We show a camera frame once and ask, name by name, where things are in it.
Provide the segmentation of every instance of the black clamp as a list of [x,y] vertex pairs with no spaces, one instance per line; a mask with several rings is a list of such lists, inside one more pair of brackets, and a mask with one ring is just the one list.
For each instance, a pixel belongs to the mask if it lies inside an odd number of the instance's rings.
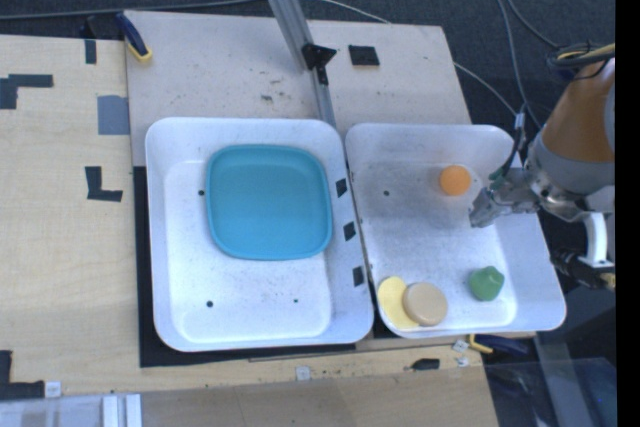
[[316,69],[318,81],[324,86],[329,85],[329,77],[327,77],[325,66],[337,52],[333,48],[325,48],[313,43],[307,43],[302,47],[302,55],[307,63],[307,68],[310,70]]

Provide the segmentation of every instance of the green object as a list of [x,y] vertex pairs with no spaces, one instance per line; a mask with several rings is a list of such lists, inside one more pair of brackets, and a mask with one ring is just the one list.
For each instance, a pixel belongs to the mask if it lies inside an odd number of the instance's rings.
[[504,285],[504,274],[493,265],[475,270],[469,276],[471,292],[481,301],[493,301]]

